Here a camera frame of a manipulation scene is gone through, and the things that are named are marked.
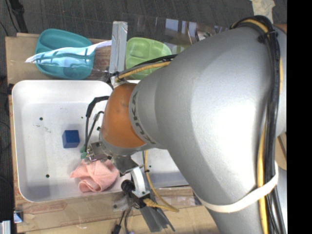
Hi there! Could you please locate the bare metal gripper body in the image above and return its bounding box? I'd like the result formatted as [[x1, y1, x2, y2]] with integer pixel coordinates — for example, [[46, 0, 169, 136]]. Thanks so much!
[[85, 141, 114, 162]]

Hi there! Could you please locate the black cylinder on white bracket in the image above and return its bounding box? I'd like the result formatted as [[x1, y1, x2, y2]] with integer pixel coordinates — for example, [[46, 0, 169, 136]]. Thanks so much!
[[120, 166, 151, 209]]

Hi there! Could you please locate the green divided plate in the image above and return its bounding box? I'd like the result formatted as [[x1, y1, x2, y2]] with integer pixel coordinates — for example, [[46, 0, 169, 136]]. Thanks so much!
[[124, 37, 185, 80]]

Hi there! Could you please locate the crumpled white paper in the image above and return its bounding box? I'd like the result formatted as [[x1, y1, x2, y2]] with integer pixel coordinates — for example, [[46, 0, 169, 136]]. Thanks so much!
[[245, 0, 276, 24]]

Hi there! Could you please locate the white plastic tray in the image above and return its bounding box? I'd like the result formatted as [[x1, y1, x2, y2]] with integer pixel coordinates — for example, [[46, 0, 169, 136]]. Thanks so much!
[[11, 79, 134, 203]]

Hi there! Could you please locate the blue divided plate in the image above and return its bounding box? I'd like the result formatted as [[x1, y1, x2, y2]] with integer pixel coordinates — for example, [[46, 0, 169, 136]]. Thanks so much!
[[34, 28, 96, 80]]

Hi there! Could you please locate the brown cardboard board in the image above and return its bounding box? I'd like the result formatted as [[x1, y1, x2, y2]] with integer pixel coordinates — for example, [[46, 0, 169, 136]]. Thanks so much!
[[4, 32, 203, 234]]

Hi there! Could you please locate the pink cloth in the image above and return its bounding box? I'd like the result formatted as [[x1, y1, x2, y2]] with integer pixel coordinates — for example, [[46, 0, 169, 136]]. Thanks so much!
[[69, 158, 120, 194]]

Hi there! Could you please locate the blue cube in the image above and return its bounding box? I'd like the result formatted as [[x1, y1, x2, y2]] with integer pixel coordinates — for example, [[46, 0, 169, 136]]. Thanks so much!
[[61, 129, 80, 149]]

